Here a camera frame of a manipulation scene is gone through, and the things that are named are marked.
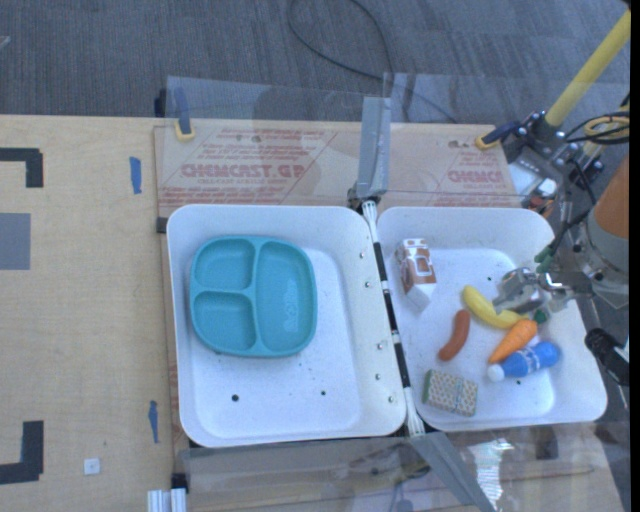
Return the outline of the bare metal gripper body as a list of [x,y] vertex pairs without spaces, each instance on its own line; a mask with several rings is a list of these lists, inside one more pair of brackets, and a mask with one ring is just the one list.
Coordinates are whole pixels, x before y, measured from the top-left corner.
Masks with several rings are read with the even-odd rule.
[[543,291],[544,308],[550,313],[563,310],[571,300],[591,297],[591,280],[582,272],[545,272],[537,278]]

